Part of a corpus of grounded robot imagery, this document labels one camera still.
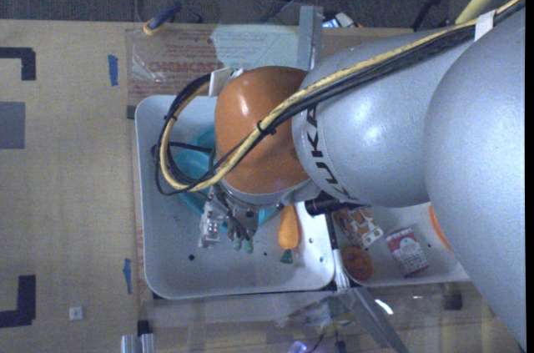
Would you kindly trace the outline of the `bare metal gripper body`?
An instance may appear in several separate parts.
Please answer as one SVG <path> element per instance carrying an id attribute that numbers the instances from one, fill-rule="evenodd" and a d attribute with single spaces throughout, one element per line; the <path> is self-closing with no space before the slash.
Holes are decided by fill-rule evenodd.
<path id="1" fill-rule="evenodd" d="M 209 188 L 199 229 L 199 247 L 217 245 L 226 233 L 234 248 L 253 248 L 259 227 L 259 209 L 246 204 L 220 186 Z"/>

